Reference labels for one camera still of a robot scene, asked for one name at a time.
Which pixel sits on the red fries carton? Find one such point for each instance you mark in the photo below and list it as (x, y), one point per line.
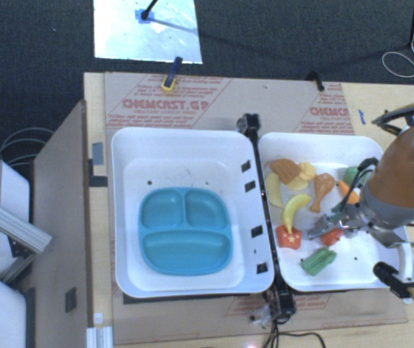
(288, 237)

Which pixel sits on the green beans bundle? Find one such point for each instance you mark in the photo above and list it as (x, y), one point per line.
(318, 261)

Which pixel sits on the yellow lemon wedge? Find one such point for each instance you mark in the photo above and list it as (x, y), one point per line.
(274, 190)

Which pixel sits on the brown bread slice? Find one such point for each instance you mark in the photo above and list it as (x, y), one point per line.
(284, 169)

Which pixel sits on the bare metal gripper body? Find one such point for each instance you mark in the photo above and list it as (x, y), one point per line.
(353, 220)

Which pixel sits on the brown chicken drumstick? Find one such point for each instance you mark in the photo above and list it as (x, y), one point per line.
(322, 189)

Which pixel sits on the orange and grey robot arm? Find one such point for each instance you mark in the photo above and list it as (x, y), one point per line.
(398, 172)

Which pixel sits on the thin black rod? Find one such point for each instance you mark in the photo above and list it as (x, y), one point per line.
(264, 194)

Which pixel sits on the red tomato piece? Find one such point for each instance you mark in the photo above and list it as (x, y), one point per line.
(331, 237)

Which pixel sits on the white plastic tray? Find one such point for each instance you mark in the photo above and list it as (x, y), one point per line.
(177, 158)
(355, 267)

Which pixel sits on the black cylinder on white bracket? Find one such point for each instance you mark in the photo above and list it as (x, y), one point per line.
(391, 277)

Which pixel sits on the orange carrot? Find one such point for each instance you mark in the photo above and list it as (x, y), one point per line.
(351, 195)

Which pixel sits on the blue divided plate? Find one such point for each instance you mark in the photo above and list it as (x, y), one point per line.
(185, 230)

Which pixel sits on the yellow banana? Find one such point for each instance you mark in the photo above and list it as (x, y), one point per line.
(293, 205)

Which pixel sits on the green round vegetable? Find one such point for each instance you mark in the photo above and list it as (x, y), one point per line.
(351, 174)

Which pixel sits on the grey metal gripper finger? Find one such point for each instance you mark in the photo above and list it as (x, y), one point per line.
(319, 230)
(330, 219)

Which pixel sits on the brown cardboard board red print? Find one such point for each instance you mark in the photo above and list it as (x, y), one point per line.
(214, 100)

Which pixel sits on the yellow crinkled chip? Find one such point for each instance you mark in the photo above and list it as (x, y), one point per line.
(307, 170)

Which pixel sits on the pale yellow flat slice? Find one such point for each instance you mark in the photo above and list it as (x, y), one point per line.
(297, 184)

